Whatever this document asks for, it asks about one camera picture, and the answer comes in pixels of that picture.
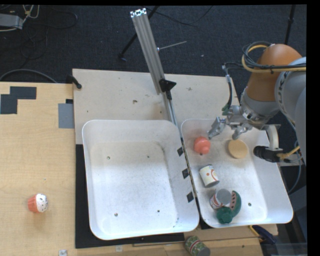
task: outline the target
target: tan tabletop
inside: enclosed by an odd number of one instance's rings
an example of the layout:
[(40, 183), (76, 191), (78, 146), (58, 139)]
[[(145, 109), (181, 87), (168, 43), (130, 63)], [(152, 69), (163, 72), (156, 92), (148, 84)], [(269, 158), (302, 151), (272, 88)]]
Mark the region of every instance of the tan tabletop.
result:
[[(76, 156), (75, 129), (59, 128), (58, 104), (73, 99), (71, 84), (0, 82), (0, 94), (10, 86), (36, 87), (36, 99), (18, 99), (17, 114), (0, 114), (0, 248), (1, 255), (57, 256), (187, 256), (183, 242), (126, 244), (75, 249)], [(48, 210), (28, 210), (28, 198), (42, 193)], [(276, 235), (275, 224), (264, 225)], [(197, 228), (211, 255), (263, 255), (248, 226)]]

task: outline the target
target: metal rod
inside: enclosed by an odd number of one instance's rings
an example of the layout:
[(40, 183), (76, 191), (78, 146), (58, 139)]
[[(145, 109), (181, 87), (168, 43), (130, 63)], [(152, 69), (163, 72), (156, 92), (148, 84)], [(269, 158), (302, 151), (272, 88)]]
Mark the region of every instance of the metal rod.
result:
[(158, 95), (162, 94), (169, 120), (177, 126), (177, 119), (172, 101), (171, 99), (168, 99), (167, 93), (161, 90), (160, 80), (165, 79), (165, 74), (161, 65), (146, 9), (144, 8), (132, 11), (131, 18), (137, 37), (140, 41), (142, 52), (151, 74), (155, 90)]
[(174, 43), (174, 44), (171, 44), (171, 45), (168, 45), (168, 46), (165, 46), (165, 47), (161, 47), (161, 48), (158, 48), (158, 51), (160, 51), (160, 50), (162, 50), (162, 49), (166, 49), (166, 48), (172, 47), (172, 46), (181, 45), (181, 44), (184, 44), (184, 43), (186, 43), (186, 42), (187, 42), (187, 41), (183, 41), (183, 42)]

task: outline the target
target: round sponge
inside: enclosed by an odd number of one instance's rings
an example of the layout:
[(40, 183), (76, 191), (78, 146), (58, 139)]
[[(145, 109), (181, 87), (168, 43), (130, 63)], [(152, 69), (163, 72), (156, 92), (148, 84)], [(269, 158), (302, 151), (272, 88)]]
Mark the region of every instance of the round sponge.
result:
[(228, 143), (228, 150), (230, 155), (236, 159), (244, 158), (248, 153), (247, 145), (240, 139), (230, 140)]

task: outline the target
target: green can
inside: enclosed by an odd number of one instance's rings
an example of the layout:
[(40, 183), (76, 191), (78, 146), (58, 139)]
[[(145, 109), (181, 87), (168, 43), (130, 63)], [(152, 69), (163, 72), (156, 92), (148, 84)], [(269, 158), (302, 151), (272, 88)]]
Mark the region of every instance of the green can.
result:
[(196, 235), (190, 236), (184, 243), (185, 249), (192, 256), (210, 256), (210, 249)]

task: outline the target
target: white plastic tray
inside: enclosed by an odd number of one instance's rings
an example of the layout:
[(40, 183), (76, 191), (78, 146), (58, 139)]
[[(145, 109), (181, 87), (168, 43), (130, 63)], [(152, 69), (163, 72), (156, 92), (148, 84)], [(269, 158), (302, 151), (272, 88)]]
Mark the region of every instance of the white plastic tray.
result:
[(89, 224), (102, 240), (194, 230), (178, 128), (167, 120), (91, 120), (82, 129)]
[[(208, 137), (207, 131), (214, 121), (188, 119), (181, 125), (202, 219), (213, 228), (290, 222), (293, 209), (277, 164), (253, 155), (255, 146), (269, 146), (266, 132), (253, 128), (243, 133), (239, 139), (248, 146), (248, 154), (243, 159), (235, 159), (227, 148), (234, 131), (226, 126), (221, 134), (210, 140), (210, 152), (200, 155), (193, 150), (194, 140), (199, 136)], [(212, 164), (220, 182), (205, 188), (199, 170), (209, 164)], [(234, 190), (241, 196), (241, 210), (229, 224), (219, 223), (209, 203), (210, 197), (219, 189)]]

